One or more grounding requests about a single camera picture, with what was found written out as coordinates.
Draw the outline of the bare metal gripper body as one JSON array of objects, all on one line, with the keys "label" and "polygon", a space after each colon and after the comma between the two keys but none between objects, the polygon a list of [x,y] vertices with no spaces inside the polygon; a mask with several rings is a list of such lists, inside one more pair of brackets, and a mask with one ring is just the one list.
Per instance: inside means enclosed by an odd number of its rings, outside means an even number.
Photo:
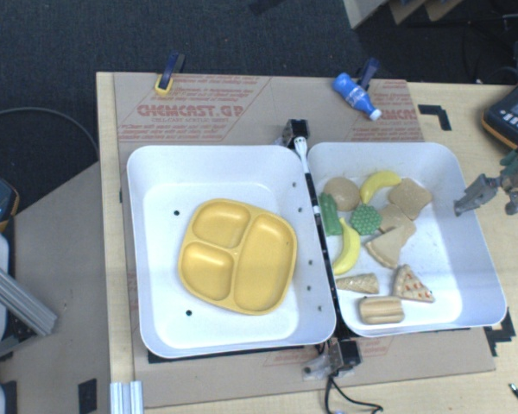
[{"label": "bare metal gripper body", "polygon": [[518,157],[502,158],[500,165],[502,166],[499,175],[501,188],[504,191],[518,191]]}]

